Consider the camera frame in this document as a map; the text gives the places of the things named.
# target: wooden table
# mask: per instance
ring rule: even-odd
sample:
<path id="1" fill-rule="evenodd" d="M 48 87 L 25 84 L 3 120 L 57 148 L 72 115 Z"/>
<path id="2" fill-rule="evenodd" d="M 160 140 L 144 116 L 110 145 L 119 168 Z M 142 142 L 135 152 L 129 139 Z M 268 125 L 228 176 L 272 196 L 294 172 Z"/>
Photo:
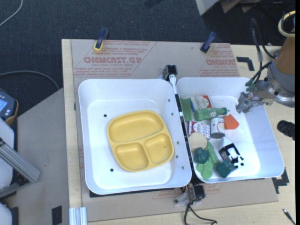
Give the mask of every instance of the wooden table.
<path id="1" fill-rule="evenodd" d="M 258 70 L 257 52 L 253 45 L 232 45 L 232 51 L 235 57 L 249 57 L 254 64 L 255 70 Z M 278 50 L 280 47 L 270 47 L 270 52 Z M 68 166 L 68 184 L 69 184 L 69 206 L 70 208 L 82 207 L 81 182 L 79 170 L 79 155 L 77 146 L 76 115 L 74 111 L 75 96 L 73 85 L 73 67 L 71 40 L 62 40 L 63 55 L 63 79 L 64 79 L 64 99 L 66 116 L 66 138 L 67 138 L 67 166 Z M 252 77 L 255 72 L 250 72 L 246 63 L 238 63 L 238 70 L 241 77 Z M 286 172 L 289 178 L 287 186 L 279 188 L 278 202 L 267 204 L 246 205 L 239 207 L 220 208 L 198 211 L 204 218 L 212 218 L 218 221 L 220 225 L 237 224 L 292 224 L 283 213 L 286 209 L 293 219 L 296 219 L 295 204 L 295 143 L 294 141 L 280 133 L 277 130 L 277 124 L 281 120 L 287 120 L 294 123 L 294 109 L 274 103 L 266 106 L 266 111 L 270 123 L 279 145 L 282 157 L 286 166 Z M 187 220 L 193 224 L 204 224 L 192 213 L 188 214 Z M 150 225 L 150 224 L 183 224 L 183 213 L 170 213 L 163 215 L 154 215 L 146 217 L 133 217 L 116 220 L 107 220 L 89 223 L 93 225 Z"/>

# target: orange toy piece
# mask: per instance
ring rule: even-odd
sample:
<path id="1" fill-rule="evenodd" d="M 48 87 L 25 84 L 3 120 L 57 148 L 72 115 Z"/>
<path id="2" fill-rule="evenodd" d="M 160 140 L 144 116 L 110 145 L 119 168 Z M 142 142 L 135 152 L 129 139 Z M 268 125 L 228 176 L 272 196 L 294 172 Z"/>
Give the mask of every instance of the orange toy piece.
<path id="1" fill-rule="evenodd" d="M 231 115 L 223 117 L 225 129 L 236 129 L 239 126 L 239 122 Z"/>

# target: beige round toy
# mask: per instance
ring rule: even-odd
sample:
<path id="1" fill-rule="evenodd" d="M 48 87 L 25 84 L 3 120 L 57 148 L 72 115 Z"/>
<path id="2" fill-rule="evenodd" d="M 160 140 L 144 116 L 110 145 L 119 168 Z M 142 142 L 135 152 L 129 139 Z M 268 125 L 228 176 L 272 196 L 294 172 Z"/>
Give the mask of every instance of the beige round toy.
<path id="1" fill-rule="evenodd" d="M 202 133 L 195 132 L 188 137 L 188 142 L 191 151 L 194 152 L 197 148 L 206 148 L 207 139 Z"/>

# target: dark floor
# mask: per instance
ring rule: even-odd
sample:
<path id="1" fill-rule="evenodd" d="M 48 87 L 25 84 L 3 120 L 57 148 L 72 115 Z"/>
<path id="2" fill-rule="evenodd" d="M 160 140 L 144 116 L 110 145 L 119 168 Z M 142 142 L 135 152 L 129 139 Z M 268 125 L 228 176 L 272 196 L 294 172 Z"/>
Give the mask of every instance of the dark floor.
<path id="1" fill-rule="evenodd" d="M 0 26 L 0 89 L 16 98 L 19 114 L 24 113 L 56 87 L 41 75 L 3 73 L 40 72 L 61 88 L 61 40 L 97 39 L 103 26 L 110 30 L 109 39 L 204 42 L 214 31 L 215 42 L 249 45 L 254 44 L 249 27 L 255 18 L 262 20 L 265 43 L 282 45 L 276 23 L 284 12 L 295 9 L 295 0 L 261 3 L 246 13 L 235 7 L 227 14 L 217 3 L 200 16 L 195 0 L 23 0 L 21 10 Z M 0 0 L 0 23 L 19 4 L 20 0 Z"/>

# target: white tray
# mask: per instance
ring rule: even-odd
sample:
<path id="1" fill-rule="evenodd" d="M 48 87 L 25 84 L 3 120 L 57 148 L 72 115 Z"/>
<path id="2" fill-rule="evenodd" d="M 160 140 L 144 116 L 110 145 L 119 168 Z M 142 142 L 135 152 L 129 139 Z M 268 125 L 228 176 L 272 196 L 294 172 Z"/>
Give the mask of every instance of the white tray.
<path id="1" fill-rule="evenodd" d="M 181 121 L 170 83 L 161 79 L 89 79 L 78 89 L 85 180 L 99 195 L 183 187 L 192 172 Z M 168 163 L 141 172 L 122 169 L 111 150 L 106 128 L 122 114 L 151 110 L 164 120 L 173 144 Z"/>
<path id="2" fill-rule="evenodd" d="M 274 137 L 264 106 L 253 107 L 248 113 L 236 112 L 240 93 L 245 91 L 245 83 L 248 78 L 223 78 L 223 77 L 198 77 L 181 78 L 177 82 L 178 95 L 181 98 L 209 95 L 213 106 L 226 107 L 231 115 L 239 122 L 237 129 L 225 130 L 225 138 L 233 142 L 244 158 L 243 166 L 230 173 L 226 178 L 213 170 L 210 179 L 204 179 L 197 171 L 197 163 L 194 162 L 195 173 L 199 179 L 206 183 L 226 182 L 234 180 L 261 179 L 278 177 L 284 171 L 284 163 Z M 222 139 L 210 139 L 219 160 L 218 147 Z"/>

